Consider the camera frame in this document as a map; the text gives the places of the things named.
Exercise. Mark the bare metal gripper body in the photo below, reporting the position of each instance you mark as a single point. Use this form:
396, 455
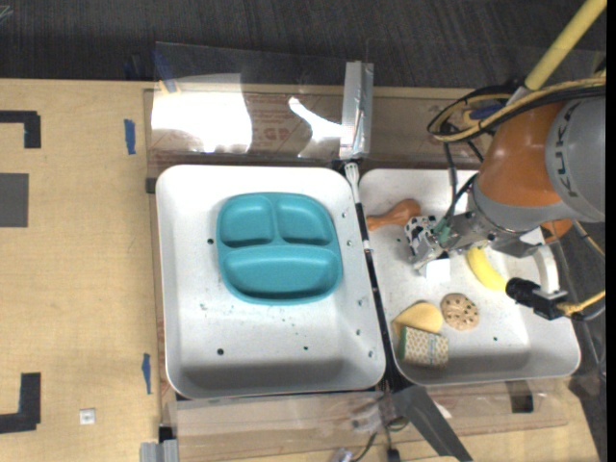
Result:
469, 231

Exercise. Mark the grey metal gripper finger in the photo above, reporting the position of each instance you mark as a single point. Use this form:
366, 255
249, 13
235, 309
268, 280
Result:
419, 254
440, 246

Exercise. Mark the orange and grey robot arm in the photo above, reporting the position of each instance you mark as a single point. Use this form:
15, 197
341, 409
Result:
520, 171

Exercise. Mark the white carton with black spots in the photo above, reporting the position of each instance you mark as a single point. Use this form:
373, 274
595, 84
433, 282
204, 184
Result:
418, 225

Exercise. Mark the yellow banana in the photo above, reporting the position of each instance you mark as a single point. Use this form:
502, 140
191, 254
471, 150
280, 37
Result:
483, 270

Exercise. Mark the orange brown toy sausage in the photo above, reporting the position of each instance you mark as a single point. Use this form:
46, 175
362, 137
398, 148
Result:
394, 215

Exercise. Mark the yellow bread slice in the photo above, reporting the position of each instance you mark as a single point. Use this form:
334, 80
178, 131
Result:
421, 316

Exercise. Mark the brown chocolate chip biscuit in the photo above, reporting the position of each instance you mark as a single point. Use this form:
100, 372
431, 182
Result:
459, 312

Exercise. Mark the green patterned packet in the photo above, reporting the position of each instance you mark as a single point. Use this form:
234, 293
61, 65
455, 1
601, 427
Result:
426, 348

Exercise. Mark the white plastic tray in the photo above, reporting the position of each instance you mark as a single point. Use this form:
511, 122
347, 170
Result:
495, 349
269, 344

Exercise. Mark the blue divided plate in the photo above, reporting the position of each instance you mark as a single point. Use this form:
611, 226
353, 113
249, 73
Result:
279, 267

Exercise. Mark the black cylinder on white bracket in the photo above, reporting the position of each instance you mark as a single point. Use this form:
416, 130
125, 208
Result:
534, 296

